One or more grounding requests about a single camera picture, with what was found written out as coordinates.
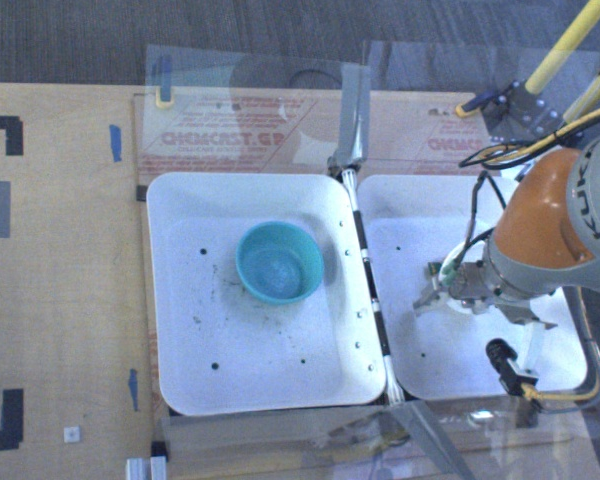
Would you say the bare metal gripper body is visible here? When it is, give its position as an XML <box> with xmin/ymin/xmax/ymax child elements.
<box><xmin>446</xmin><ymin>260</ymin><xmax>504</xmax><ymax>315</ymax></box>

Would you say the white plastic tray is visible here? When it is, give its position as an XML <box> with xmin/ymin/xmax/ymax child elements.
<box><xmin>355</xmin><ymin>173</ymin><xmax>589</xmax><ymax>402</ymax></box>
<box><xmin>145</xmin><ymin>171</ymin><xmax>388</xmax><ymax>417</ymax></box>

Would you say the teal bowl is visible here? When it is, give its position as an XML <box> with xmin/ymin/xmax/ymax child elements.
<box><xmin>235</xmin><ymin>220</ymin><xmax>326</xmax><ymax>306</ymax></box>

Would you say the brown cardboard board, red print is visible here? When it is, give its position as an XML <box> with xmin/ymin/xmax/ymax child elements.
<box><xmin>132</xmin><ymin>90</ymin><xmax>600</xmax><ymax>470</ymax></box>

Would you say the black cylinder on white bracket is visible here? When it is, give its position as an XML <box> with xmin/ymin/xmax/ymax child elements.
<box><xmin>484</xmin><ymin>324</ymin><xmax>547</xmax><ymax>398</ymax></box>

